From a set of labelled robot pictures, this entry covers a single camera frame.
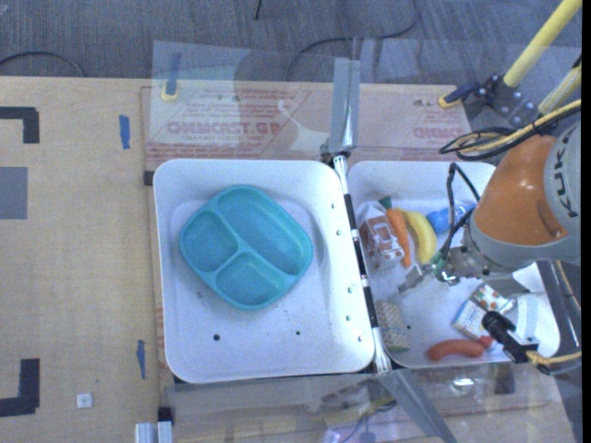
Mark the blue divided plate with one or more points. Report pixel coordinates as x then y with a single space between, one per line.
244 247

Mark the white carton with fruit print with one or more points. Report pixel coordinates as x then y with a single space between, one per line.
475 314

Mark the white plastic tray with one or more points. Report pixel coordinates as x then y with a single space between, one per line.
429 312
258 339

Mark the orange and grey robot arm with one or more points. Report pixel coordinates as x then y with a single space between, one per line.
517 210

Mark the black cylinder on white bracket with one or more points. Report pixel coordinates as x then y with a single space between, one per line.
508 337

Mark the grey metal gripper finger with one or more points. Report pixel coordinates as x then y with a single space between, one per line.
412 278

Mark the orange carrot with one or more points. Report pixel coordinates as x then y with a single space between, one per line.
398 229

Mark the white and brown carton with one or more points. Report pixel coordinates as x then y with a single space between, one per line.
381 243

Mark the yellow banana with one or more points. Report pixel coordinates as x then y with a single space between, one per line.
425 235

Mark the brown cardboard board red print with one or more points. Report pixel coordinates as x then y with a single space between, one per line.
286 118

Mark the blue bottle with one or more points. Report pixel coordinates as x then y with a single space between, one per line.
438 220

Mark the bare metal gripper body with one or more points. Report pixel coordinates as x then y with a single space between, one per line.
457 263

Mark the red sausage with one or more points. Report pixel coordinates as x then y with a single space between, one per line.
454 349

